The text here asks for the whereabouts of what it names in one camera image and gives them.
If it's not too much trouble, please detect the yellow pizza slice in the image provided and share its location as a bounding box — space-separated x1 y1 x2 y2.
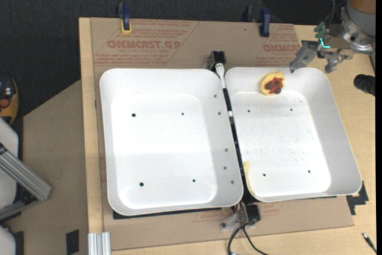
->
260 70 286 97

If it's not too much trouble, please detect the white plastic tray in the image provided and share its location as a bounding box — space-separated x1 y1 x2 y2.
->
98 67 244 217
223 66 363 204

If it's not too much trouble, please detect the brown cardboard board red print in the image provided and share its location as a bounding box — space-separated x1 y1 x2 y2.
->
90 17 356 251

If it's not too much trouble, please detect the thin black and white rod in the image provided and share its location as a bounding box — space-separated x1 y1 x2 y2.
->
215 63 249 204

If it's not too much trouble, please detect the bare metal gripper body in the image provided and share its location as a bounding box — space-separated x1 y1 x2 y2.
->
316 12 376 60

